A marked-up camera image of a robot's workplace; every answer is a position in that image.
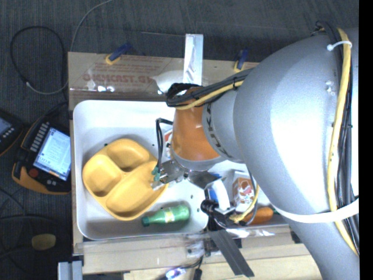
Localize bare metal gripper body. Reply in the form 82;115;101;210
159;159;224;190

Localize green plastic bottle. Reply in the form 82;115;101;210
141;204;191;228

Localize red and white packet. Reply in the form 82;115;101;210
163;128;174;160

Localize yellow divided plate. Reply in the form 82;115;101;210
82;138;170;222

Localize blue packet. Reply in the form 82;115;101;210
207;172;227;201

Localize orange and white carton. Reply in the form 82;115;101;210
231;170;258;213

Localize orange carrot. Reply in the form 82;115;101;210
242;206;275;226

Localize brown cardboard board red print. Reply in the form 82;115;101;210
67;51;293;245

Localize yellow oval object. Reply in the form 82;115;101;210
31;233;57;251

